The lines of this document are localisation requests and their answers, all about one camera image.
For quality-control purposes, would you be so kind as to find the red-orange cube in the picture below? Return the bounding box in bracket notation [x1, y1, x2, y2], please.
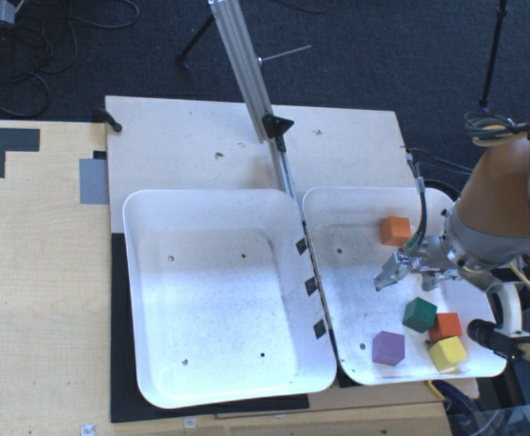
[427, 312, 464, 344]

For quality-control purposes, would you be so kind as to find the yellow cube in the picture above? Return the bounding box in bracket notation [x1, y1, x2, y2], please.
[427, 335, 469, 374]

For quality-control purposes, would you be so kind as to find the purple cube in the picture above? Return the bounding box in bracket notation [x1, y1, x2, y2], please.
[371, 330, 406, 367]

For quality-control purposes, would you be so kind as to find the white plastic tray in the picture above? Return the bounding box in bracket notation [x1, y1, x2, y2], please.
[122, 188, 339, 411]
[301, 185, 508, 387]

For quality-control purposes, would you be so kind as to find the green cube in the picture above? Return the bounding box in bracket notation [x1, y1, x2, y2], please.
[401, 296, 439, 334]

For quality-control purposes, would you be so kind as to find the pale wood board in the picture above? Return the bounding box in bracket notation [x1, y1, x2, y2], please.
[105, 94, 480, 422]

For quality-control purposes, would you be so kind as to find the black cylinder on white bracket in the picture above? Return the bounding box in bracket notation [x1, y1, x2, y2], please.
[466, 265, 530, 363]

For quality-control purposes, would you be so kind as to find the orange cube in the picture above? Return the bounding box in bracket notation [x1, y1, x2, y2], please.
[379, 215, 414, 248]

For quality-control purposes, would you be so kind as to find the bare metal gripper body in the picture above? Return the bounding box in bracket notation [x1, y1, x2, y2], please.
[408, 235, 516, 294]

